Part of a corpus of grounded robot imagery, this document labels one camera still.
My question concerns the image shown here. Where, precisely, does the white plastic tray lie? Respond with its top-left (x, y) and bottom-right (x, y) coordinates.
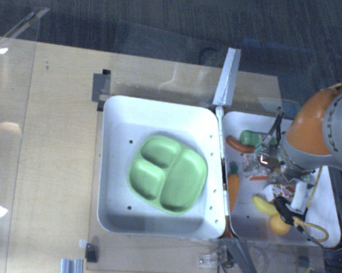
top-left (92, 93), bottom-right (237, 243)
top-left (211, 110), bottom-right (342, 250)

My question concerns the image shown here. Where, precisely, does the green bottle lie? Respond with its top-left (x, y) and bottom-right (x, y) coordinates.
top-left (238, 129), bottom-right (279, 149)

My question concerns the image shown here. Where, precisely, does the orange carrot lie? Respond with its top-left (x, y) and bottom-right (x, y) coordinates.
top-left (224, 161), bottom-right (242, 213)

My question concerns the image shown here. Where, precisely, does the yellow banana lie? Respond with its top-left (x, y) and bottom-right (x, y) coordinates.
top-left (250, 195), bottom-right (281, 218)

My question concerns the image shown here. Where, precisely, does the white and brown carton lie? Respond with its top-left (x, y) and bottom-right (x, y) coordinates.
top-left (261, 182), bottom-right (297, 205)

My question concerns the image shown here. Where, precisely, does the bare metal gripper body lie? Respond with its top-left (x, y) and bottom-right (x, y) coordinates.
top-left (252, 146), bottom-right (318, 188)

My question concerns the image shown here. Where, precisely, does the white packet with red print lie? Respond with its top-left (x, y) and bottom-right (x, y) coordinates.
top-left (241, 152), bottom-right (271, 180)

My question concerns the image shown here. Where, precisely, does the green divided plate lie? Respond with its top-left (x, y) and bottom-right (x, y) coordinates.
top-left (124, 132), bottom-right (212, 218)

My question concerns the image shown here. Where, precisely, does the orange ball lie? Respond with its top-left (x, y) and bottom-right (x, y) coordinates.
top-left (268, 213), bottom-right (293, 237)

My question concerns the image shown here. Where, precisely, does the red sausage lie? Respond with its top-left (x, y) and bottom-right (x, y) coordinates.
top-left (225, 135), bottom-right (257, 155)

